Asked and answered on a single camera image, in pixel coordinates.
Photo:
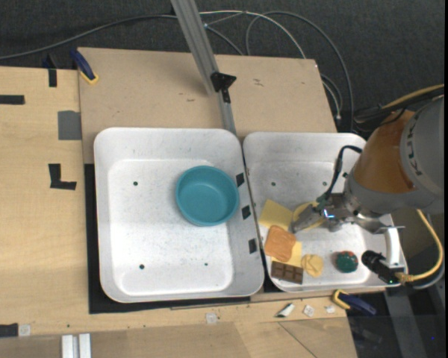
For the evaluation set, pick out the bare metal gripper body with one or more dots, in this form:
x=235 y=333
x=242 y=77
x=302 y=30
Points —
x=341 y=209

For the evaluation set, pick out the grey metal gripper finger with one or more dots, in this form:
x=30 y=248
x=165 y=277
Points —
x=317 y=216
x=301 y=223

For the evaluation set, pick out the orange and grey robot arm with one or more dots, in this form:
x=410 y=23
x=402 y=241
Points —
x=384 y=166

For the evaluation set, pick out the yellow cheese slice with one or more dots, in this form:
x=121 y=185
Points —
x=274 y=215
x=296 y=254

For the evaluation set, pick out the orange-brown toast slice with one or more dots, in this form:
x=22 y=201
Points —
x=280 y=242

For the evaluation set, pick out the yellow biscuit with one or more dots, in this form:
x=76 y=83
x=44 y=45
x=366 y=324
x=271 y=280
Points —
x=312 y=265

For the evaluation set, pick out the thin black rod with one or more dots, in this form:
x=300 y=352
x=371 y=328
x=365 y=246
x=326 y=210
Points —
x=254 y=215

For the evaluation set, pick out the white plastic tray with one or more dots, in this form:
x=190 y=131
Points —
x=153 y=237
x=302 y=170

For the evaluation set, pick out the brown chocolate bar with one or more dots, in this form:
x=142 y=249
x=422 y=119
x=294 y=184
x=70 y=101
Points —
x=286 y=272

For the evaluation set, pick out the green and red doughnut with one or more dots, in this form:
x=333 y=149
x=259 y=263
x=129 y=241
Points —
x=346 y=262

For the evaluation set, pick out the teal bowl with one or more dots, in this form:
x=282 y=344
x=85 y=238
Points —
x=207 y=196

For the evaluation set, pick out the pale wood board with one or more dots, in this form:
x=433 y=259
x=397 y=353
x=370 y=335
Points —
x=153 y=95

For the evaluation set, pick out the black cylinder on white bracket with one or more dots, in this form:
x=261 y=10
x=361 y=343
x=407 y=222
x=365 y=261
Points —
x=379 y=263

